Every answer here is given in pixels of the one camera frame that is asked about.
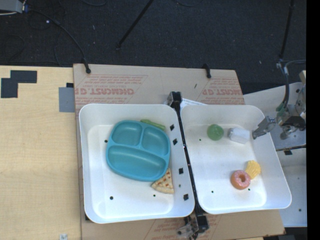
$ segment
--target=toy pizza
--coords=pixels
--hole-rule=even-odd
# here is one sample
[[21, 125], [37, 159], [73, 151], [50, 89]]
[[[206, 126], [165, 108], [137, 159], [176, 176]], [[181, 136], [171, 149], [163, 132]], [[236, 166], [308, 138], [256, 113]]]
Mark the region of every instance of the toy pizza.
[[157, 181], [155, 181], [151, 187], [153, 187], [156, 191], [166, 193], [166, 194], [173, 194], [174, 186], [172, 184], [172, 177], [170, 168], [168, 168], [164, 174], [164, 176]]

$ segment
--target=plastic container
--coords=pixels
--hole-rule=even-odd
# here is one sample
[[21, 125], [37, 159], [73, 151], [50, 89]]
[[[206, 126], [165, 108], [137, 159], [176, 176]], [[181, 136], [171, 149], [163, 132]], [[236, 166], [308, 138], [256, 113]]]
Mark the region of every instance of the plastic container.
[[169, 166], [170, 141], [158, 127], [123, 120], [112, 129], [105, 153], [106, 162], [115, 173], [154, 182], [165, 175]]
[[[291, 193], [270, 133], [246, 143], [232, 141], [228, 129], [250, 132], [265, 118], [250, 105], [189, 105], [181, 110], [185, 141], [200, 206], [210, 214], [284, 209], [291, 204]], [[224, 129], [220, 140], [207, 135], [208, 126]], [[249, 187], [234, 188], [232, 173], [245, 170], [249, 160], [257, 161], [261, 174]]]
[[[151, 187], [152, 182], [123, 177], [108, 166], [106, 150], [111, 132], [118, 122], [126, 120], [150, 120], [165, 126], [170, 143], [168, 167], [174, 194], [158, 192]], [[84, 210], [91, 221], [105, 224], [185, 217], [192, 213], [195, 199], [178, 117], [171, 107], [163, 104], [88, 104], [80, 110], [79, 129]], [[147, 129], [143, 136], [150, 138], [152, 132]], [[148, 146], [149, 141], [137, 139], [133, 137], [131, 141], [144, 145], [145, 150], [153, 149]]]

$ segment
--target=white tray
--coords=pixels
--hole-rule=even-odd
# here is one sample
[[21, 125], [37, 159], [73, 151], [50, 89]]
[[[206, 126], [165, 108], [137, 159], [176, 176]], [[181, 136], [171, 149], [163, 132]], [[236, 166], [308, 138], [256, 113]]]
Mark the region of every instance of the white tray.
[[[122, 120], [149, 119], [164, 125], [170, 139], [169, 168], [174, 194], [154, 190], [152, 182], [120, 176], [106, 162], [105, 140]], [[84, 210], [99, 224], [185, 217], [195, 199], [176, 112], [163, 104], [88, 104], [79, 113]]]
[[[245, 143], [232, 141], [229, 128], [255, 130], [264, 119], [260, 109], [250, 105], [188, 105], [181, 110], [185, 141], [200, 206], [210, 214], [284, 209], [291, 193], [270, 133]], [[224, 136], [218, 141], [207, 136], [209, 125], [218, 124]], [[238, 190], [231, 174], [244, 170], [255, 160], [261, 174], [248, 188]]]

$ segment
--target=blue plate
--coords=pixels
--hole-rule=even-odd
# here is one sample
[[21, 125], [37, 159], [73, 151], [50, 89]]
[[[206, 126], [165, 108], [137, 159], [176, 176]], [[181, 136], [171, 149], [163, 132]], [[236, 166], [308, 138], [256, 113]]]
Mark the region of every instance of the blue plate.
[[133, 180], [153, 182], [165, 175], [169, 159], [170, 140], [158, 127], [123, 120], [112, 129], [106, 162], [115, 173]]

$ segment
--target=pink frosted donut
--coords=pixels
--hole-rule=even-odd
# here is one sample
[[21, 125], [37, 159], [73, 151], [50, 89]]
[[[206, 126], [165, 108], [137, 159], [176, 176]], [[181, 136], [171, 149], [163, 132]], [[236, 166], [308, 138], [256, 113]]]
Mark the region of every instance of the pink frosted donut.
[[244, 190], [249, 187], [251, 178], [244, 170], [236, 170], [231, 175], [231, 184], [238, 190]]

